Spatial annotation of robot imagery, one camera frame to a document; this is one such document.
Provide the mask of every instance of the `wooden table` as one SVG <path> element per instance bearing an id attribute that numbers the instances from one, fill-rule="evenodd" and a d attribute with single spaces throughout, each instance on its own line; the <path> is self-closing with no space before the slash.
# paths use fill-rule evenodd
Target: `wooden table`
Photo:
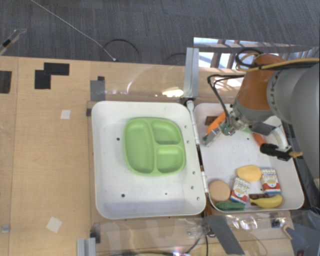
<path id="1" fill-rule="evenodd" d="M 35 70 L 43 70 L 44 62 L 70 64 L 69 76 L 53 75 L 51 89 L 35 89 Z M 148 225 L 139 226 L 145 220 L 130 222 L 127 226 L 133 225 L 132 231 L 121 229 L 120 234 L 110 228 L 116 222 L 97 215 L 95 199 L 90 197 L 86 110 L 90 80 L 98 76 L 105 77 L 107 100 L 176 102 L 177 98 L 167 98 L 162 91 L 182 89 L 184 67 L 1 56 L 0 70 L 12 71 L 10 93 L 0 94 L 0 225 L 10 224 L 11 228 L 9 233 L 0 233 L 0 255 L 76 255 L 77 239 L 89 237 L 94 220 L 103 222 L 103 232 L 109 232 L 109 237 L 118 236 L 124 250 L 162 244 L 152 239 Z M 201 68 L 197 102 L 217 102 L 206 81 L 213 72 L 233 73 Z M 236 89 L 220 90 L 227 103 L 233 102 Z M 61 119 L 63 110 L 70 111 L 69 119 Z M 281 214 L 290 219 L 288 212 Z M 57 233 L 46 228 L 51 217 L 62 222 Z M 185 231 L 183 225 L 175 224 L 180 219 L 157 220 L 158 235 Z M 264 254 L 264 246 L 268 255 L 292 255 L 291 243 L 282 231 L 263 225 L 252 232 L 233 230 L 246 254 Z M 147 243 L 146 231 L 153 243 Z M 210 255 L 223 255 L 216 238 L 209 242 Z M 100 251 L 100 255 L 109 255 Z M 199 245 L 192 255 L 205 255 L 205 251 Z"/>

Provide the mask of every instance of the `yellow bread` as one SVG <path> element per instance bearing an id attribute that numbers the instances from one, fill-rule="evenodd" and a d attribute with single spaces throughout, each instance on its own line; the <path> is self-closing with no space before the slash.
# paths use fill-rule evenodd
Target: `yellow bread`
<path id="1" fill-rule="evenodd" d="M 255 165 L 246 165 L 236 169 L 236 173 L 240 179 L 247 182 L 256 182 L 261 178 L 261 170 Z"/>
<path id="2" fill-rule="evenodd" d="M 227 183 L 216 179 L 209 184 L 210 198 L 214 202 L 227 201 L 230 197 L 231 190 Z"/>

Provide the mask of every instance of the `green plate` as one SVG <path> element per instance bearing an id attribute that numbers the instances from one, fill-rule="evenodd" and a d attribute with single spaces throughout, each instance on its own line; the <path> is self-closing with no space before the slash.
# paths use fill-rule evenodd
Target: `green plate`
<path id="1" fill-rule="evenodd" d="M 180 171 L 186 163 L 179 127 L 162 118 L 134 118 L 123 131 L 124 157 L 128 167 L 141 175 L 165 175 Z"/>

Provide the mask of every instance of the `dark gray carpet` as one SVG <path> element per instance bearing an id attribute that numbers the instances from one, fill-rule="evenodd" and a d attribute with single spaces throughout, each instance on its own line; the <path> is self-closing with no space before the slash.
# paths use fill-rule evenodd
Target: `dark gray carpet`
<path id="1" fill-rule="evenodd" d="M 194 37 L 319 46 L 319 0 L 35 0 L 121 62 L 183 64 Z M 95 43 L 30 0 L 0 1 L 6 55 L 110 61 Z M 312 53 L 319 56 L 319 50 Z"/>

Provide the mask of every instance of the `black connector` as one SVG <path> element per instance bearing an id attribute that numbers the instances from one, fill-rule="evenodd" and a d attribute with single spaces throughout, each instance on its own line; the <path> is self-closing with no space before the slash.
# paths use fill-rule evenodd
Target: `black connector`
<path id="1" fill-rule="evenodd" d="M 274 144 L 264 143 L 260 146 L 260 152 L 268 156 L 276 157 L 279 160 L 288 161 L 291 159 L 289 153 L 292 151 L 292 148 L 288 148 L 287 151 L 278 150 L 279 147 Z"/>

